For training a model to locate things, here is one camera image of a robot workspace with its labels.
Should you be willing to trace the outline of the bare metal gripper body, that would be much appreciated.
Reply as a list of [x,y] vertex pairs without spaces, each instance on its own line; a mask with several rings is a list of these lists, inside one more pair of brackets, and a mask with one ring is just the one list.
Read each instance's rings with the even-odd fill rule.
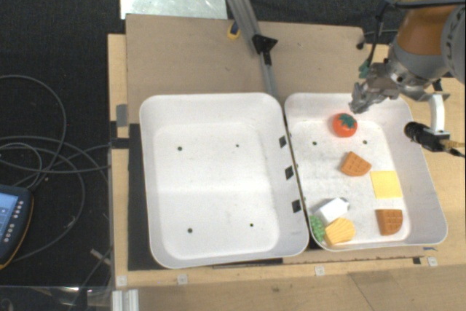
[[433,83],[410,72],[401,63],[374,63],[369,68],[366,92],[379,92],[383,100],[395,100],[404,95],[413,101],[428,101],[433,94],[426,89]]

